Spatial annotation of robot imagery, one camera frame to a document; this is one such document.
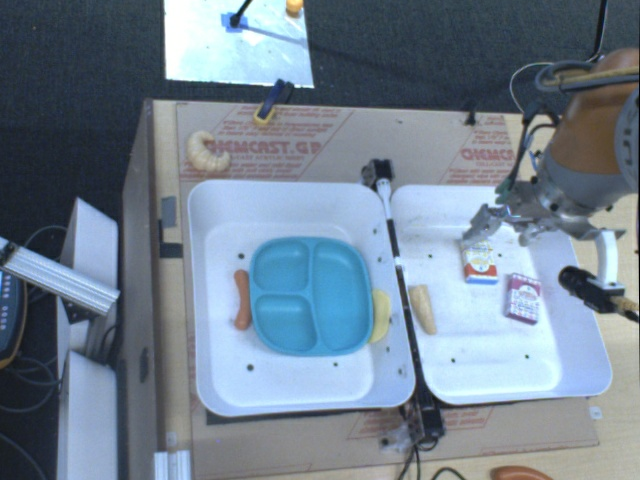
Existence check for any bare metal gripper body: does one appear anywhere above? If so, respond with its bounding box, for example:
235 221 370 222
498 180 627 243

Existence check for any orange and white carton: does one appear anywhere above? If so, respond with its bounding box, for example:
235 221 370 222
460 239 500 286

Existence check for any purple carton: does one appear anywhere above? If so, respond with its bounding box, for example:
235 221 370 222
503 272 544 326

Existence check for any thin black and white rod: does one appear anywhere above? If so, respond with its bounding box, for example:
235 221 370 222
377 177 442 422

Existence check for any cream cone-shaped toy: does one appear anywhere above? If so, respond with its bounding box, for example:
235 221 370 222
408 283 439 337

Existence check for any brown cardboard board red print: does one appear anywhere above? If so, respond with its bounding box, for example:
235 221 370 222
174 101 601 460

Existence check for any white plastic tray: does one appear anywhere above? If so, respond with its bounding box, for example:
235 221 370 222
389 183 615 407
186 178 418 418

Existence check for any yellow banana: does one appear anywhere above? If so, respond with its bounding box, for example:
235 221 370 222
368 288 393 345

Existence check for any blue divided plate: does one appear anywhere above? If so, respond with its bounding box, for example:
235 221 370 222
247 236 374 359

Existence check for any brown curved object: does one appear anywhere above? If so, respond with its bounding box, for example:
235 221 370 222
489 464 556 480

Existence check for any orange sausage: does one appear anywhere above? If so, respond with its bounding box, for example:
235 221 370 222
232 268 253 332

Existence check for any cream croissant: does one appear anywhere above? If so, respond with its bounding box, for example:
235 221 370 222
186 129 233 172

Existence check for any black cylinder on white bracket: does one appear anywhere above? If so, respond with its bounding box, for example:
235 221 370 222
557 228 627 315

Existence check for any black block with thin wires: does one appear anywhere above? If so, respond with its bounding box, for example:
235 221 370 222
361 158 397 187
405 401 447 443

